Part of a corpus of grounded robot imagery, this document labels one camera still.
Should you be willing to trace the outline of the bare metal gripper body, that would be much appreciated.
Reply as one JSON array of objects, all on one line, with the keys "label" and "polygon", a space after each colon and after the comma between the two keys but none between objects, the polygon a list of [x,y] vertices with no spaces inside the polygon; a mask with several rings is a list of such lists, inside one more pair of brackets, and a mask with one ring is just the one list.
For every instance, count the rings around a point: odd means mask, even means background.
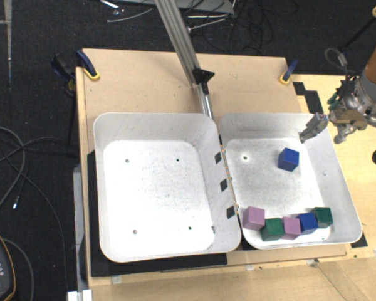
[{"label": "bare metal gripper body", "polygon": [[360,87],[340,87],[328,99],[329,119],[341,129],[376,128],[376,102]]}]

